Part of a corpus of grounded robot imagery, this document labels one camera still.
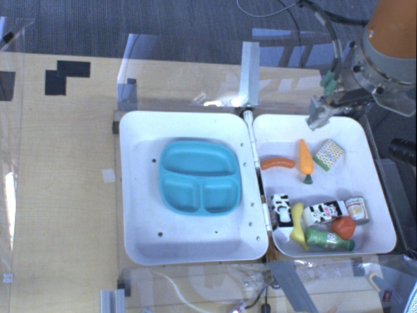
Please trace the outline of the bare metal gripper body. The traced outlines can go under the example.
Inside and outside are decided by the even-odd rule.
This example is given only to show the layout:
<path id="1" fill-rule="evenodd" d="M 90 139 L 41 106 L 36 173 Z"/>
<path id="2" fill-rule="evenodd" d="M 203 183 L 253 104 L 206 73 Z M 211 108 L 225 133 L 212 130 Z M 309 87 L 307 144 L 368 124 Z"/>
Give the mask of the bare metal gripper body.
<path id="1" fill-rule="evenodd" d="M 354 46 L 351 66 L 341 70 L 339 85 L 324 103 L 358 107 L 375 102 L 390 111 L 416 110 L 416 59 L 385 55 L 361 40 Z"/>

